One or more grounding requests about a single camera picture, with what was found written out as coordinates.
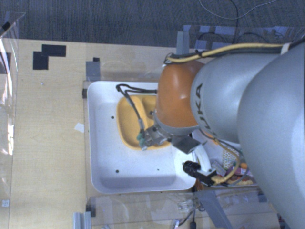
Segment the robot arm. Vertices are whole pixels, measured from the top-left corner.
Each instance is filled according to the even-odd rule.
[[[191,128],[201,128],[217,139],[240,143],[262,191],[290,227],[302,228],[305,225],[304,41],[284,54],[229,54],[212,60],[193,80],[190,106],[198,124]],[[161,120],[157,110],[159,126],[173,136],[184,135],[171,129],[180,130],[183,126],[160,123]]]

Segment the white paper scrap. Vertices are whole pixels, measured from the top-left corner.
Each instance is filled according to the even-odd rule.
[[[81,133],[84,133],[85,132],[85,125],[81,124],[81,123],[77,123],[74,130],[77,130]]]
[[[9,207],[10,201],[9,200],[2,200],[2,207]]]

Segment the wooden table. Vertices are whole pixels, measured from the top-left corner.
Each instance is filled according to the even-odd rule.
[[[33,70],[33,51],[41,51],[42,44],[66,45],[66,57],[50,57],[49,70]],[[74,128],[84,123],[81,93],[86,61],[99,57],[106,76],[119,77],[124,71],[124,76],[138,77],[148,69],[158,72],[169,52],[175,49],[19,41],[10,229],[70,229],[73,213],[85,211],[85,140],[84,134]],[[277,228],[274,213],[247,218],[260,221],[259,228]],[[168,229],[169,223],[147,222],[115,228]],[[203,228],[200,224],[213,228],[209,218],[198,220],[197,228]]]

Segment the clear plastic panel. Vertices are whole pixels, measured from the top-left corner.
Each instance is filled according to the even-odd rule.
[[[276,213],[259,194],[257,189],[225,189],[215,196],[233,228],[279,228]],[[89,204],[93,229],[188,229],[192,221],[197,228],[216,228],[192,192],[105,195],[91,198]]]
[[[23,15],[7,12],[5,18],[0,19],[0,228],[9,225],[18,72],[18,20]]]
[[[175,50],[165,47],[90,43],[86,53],[87,80],[156,82],[165,56]],[[95,65],[99,74],[92,78],[96,72],[88,69]]]

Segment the gray carpet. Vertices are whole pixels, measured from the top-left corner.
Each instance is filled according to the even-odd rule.
[[[243,14],[271,0],[233,0]],[[235,17],[228,0],[203,0],[217,14]],[[20,38],[175,46],[184,25],[235,26],[206,12],[199,0],[0,0],[5,12],[25,12]],[[238,20],[239,27],[304,27],[305,0],[279,0]]]

